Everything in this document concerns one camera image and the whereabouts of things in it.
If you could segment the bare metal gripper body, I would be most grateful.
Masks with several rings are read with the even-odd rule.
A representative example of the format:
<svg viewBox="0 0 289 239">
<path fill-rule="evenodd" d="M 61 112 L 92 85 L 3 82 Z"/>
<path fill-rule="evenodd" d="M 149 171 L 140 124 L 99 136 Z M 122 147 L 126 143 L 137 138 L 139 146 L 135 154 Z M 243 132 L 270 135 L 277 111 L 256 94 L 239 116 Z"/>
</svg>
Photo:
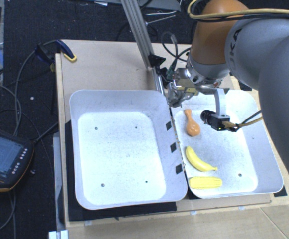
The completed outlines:
<svg viewBox="0 0 289 239">
<path fill-rule="evenodd" d="M 211 95 L 221 83 L 220 67 L 187 67 L 169 72 L 169 96 Z"/>
</svg>

